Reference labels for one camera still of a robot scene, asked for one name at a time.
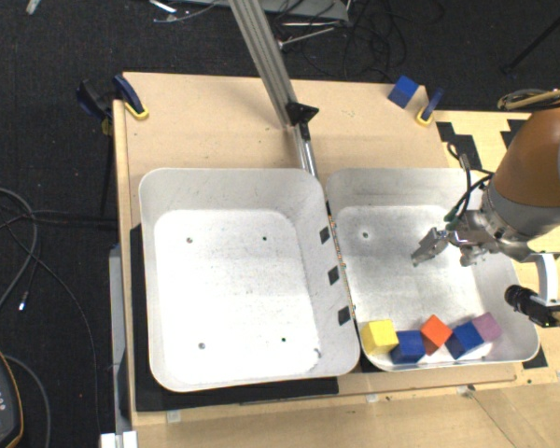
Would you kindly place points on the orange cube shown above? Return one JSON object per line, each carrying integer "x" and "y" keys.
{"x": 435, "y": 333}

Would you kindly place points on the purple cube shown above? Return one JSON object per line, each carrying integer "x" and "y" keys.
{"x": 487, "y": 327}

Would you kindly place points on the black cylinder on white bracket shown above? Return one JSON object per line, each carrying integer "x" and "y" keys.
{"x": 536, "y": 303}

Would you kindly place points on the pale wood board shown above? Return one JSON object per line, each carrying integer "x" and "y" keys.
{"x": 214, "y": 124}

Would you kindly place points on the yellow cube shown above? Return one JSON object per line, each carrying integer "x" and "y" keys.
{"x": 379, "y": 336}

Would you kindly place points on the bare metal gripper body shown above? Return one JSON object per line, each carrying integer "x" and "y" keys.
{"x": 478, "y": 231}

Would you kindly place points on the blue cube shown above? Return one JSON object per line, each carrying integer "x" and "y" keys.
{"x": 466, "y": 340}
{"x": 402, "y": 91}
{"x": 408, "y": 347}

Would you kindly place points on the white plastic tray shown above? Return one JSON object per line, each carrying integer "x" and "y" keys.
{"x": 401, "y": 292}
{"x": 233, "y": 287}

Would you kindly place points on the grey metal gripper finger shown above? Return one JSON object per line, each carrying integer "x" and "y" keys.
{"x": 471, "y": 257}
{"x": 429, "y": 245}

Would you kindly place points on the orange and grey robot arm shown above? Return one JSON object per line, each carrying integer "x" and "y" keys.
{"x": 532, "y": 166}

